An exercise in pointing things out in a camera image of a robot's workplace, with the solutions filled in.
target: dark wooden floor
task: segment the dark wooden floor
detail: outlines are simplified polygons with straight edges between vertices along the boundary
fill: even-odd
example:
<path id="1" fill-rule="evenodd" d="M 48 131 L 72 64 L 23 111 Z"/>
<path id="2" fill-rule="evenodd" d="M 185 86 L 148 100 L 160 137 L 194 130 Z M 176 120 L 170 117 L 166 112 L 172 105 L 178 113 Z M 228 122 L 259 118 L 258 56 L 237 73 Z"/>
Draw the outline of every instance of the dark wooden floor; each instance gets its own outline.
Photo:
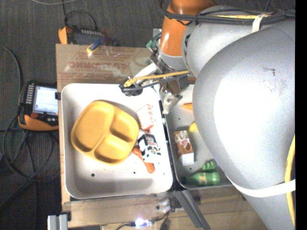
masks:
<path id="1" fill-rule="evenodd" d="M 37 0 L 44 3 L 61 0 Z M 215 0 L 219 5 L 262 11 L 268 0 Z M 271 0 L 269 11 L 291 9 L 295 0 Z M 0 45 L 9 49 L 17 58 L 24 81 L 37 80 L 55 83 L 55 44 L 59 43 L 58 30 L 64 26 L 64 14 L 71 11 L 89 13 L 99 30 L 116 37 L 120 46 L 145 47 L 151 39 L 153 29 L 161 28 L 163 14 L 158 0 L 80 0 L 62 5 L 46 5 L 32 0 L 0 0 Z M 89 16 L 76 14 L 69 19 L 70 25 L 92 28 Z M 18 70 L 13 57 L 0 48 L 0 142 L 3 130 L 16 115 L 19 82 Z M 6 149 L 13 153 L 21 141 L 22 133 L 9 134 Z M 33 133 L 28 144 L 33 155 L 35 170 L 48 157 L 52 139 L 48 134 Z M 31 163 L 24 150 L 16 166 L 24 173 L 31 173 Z M 25 183 L 25 179 L 6 170 L 4 161 L 0 165 L 0 229 L 32 230 L 46 229 L 47 216 L 61 212 L 59 175 L 59 147 L 54 141 L 51 158 L 39 177 L 51 179 L 29 184 L 18 194 L 13 193 Z"/>

